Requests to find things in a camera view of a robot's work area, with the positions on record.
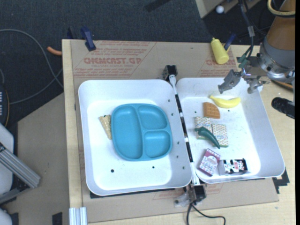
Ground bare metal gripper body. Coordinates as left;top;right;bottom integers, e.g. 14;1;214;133
241;55;295;84

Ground yellow banana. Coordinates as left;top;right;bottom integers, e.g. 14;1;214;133
209;94;242;109

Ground yellow squeeze bottle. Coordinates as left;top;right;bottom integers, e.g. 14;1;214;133
210;37;230;65

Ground orange waffle biscuit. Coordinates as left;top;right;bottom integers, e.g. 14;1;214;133
202;102;221;120

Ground white plastic tray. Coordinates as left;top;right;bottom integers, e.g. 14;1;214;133
175;77;286;184
78;79;194;196

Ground orange patterned white carton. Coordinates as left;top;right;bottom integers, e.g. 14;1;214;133
194;116;212;140
211;123;229;148

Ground green chili pepper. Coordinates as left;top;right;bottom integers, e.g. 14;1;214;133
194;126;221;150

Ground thin black and white rod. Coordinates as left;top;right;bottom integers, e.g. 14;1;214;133
168;75;200;185

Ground black and white cow carton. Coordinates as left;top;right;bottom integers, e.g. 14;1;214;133
217;158;249;176

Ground pink carton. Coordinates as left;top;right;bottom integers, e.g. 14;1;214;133
197;148;221;177

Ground brown cardboard board red print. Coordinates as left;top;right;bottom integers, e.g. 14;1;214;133
70;39;280;224

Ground blue divided plate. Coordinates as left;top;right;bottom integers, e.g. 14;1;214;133
111;103;173;162

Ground black cylinder on white bracket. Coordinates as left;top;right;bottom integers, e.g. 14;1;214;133
271;97;295;120

